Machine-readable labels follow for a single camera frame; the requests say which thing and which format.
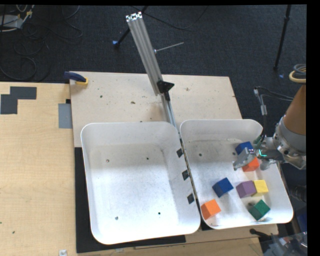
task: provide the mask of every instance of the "wooden table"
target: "wooden table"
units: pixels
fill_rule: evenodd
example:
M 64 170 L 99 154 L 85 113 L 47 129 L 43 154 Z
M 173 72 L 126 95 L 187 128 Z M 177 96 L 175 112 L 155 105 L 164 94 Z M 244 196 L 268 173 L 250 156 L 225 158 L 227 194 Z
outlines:
M 36 87 L 36 99 L 18 99 L 17 114 L 0 114 L 0 248 L 6 256 L 262 255 L 252 227 L 202 231 L 186 243 L 76 252 L 75 155 L 81 128 L 93 122 L 165 121 L 160 97 L 146 74 L 77 72 L 87 88 L 70 84 L 0 82 Z M 163 75 L 174 83 L 176 123 L 187 119 L 241 119 L 228 77 Z M 59 104 L 71 99 L 71 128 L 59 128 Z M 276 224 L 257 230 L 278 234 Z

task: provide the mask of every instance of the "white tray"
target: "white tray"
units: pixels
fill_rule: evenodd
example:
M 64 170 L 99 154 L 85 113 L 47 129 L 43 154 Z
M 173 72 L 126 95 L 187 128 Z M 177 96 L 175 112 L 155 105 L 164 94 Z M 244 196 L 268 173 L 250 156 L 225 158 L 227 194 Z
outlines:
M 293 218 L 292 205 L 276 164 L 271 164 L 267 170 L 258 168 L 244 172 L 238 168 L 234 171 L 233 162 L 238 156 L 236 146 L 247 141 L 253 143 L 261 131 L 262 126 L 251 119 L 186 120 L 181 124 L 180 133 L 199 204 L 215 199 L 221 208 L 215 216 L 204 219 L 209 227 L 226 229 L 280 224 Z M 219 198 L 212 186 L 226 177 L 234 189 Z M 265 180 L 269 192 L 263 196 L 240 198 L 236 186 L 248 180 Z M 261 221 L 256 221 L 248 211 L 249 204 L 261 199 L 270 211 Z
M 191 234 L 200 226 L 177 129 L 168 122 L 90 123 L 81 131 L 93 236 L 102 244 Z

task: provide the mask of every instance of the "blue clamp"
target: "blue clamp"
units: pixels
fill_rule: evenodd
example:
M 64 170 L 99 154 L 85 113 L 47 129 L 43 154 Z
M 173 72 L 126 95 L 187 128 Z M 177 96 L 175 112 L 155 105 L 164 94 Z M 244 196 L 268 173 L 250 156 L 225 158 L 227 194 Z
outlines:
M 88 78 L 83 77 L 82 75 L 79 75 L 79 74 L 74 73 L 74 72 L 65 71 L 64 74 L 63 74 L 63 78 L 64 79 L 74 80 L 77 85 L 81 85 L 81 86 L 87 86 L 88 85 Z

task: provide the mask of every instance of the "block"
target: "block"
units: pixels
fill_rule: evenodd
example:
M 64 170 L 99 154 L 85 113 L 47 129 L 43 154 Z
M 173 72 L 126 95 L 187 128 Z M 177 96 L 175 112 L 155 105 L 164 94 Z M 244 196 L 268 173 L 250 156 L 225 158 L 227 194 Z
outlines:
M 253 184 L 256 189 L 256 193 L 252 197 L 260 197 L 269 192 L 266 181 L 264 179 L 254 180 Z
M 263 200 L 260 200 L 251 209 L 249 209 L 249 213 L 256 221 L 260 220 L 269 211 L 270 207 Z
M 255 171 L 259 166 L 260 166 L 259 160 L 255 156 L 250 163 L 246 164 L 245 166 L 242 166 L 242 170 L 244 172 L 252 172 L 252 171 Z
M 253 150 L 254 147 L 252 146 L 250 141 L 242 142 L 238 146 L 236 146 L 235 151 L 238 155 L 244 150 L 245 148 L 248 148 L 248 150 Z
M 217 194 L 217 196 L 220 198 L 225 193 L 232 190 L 234 187 L 230 183 L 227 177 L 223 178 L 222 180 L 218 181 L 216 184 L 212 186 L 214 192 Z
M 240 198 L 250 197 L 251 195 L 257 193 L 256 186 L 252 180 L 241 182 L 235 188 Z
M 205 220 L 221 212 L 221 209 L 215 199 L 205 202 L 201 205 L 202 216 Z

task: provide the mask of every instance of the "tripod leg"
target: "tripod leg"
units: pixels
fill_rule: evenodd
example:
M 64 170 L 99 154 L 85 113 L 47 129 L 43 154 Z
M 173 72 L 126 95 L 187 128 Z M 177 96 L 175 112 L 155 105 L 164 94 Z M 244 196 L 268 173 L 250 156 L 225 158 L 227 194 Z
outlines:
M 291 10 L 291 4 L 288 4 L 288 6 L 286 8 L 286 12 L 285 12 L 285 17 L 284 17 L 284 24 L 283 24 L 283 28 L 282 28 L 282 35 L 281 35 L 280 45 L 279 45 L 278 53 L 277 53 L 277 56 L 276 56 L 275 64 L 273 66 L 274 70 L 278 69 L 278 64 L 279 64 L 280 54 L 281 54 L 281 50 L 282 50 L 282 45 L 284 44 L 284 39 L 285 39 L 285 34 L 286 34 L 286 29 L 287 29 L 287 23 L 290 20 L 290 17 L 289 17 L 290 10 Z
M 143 9 L 141 10 L 141 13 L 144 14 L 144 12 L 146 11 L 146 9 L 148 8 L 148 5 L 145 5 L 143 7 Z M 128 28 L 124 34 L 121 36 L 121 38 L 119 39 L 119 41 L 112 41 L 112 43 L 114 44 L 114 47 L 116 49 L 118 49 L 120 47 L 121 42 L 125 39 L 125 37 L 129 34 L 130 32 L 130 28 Z

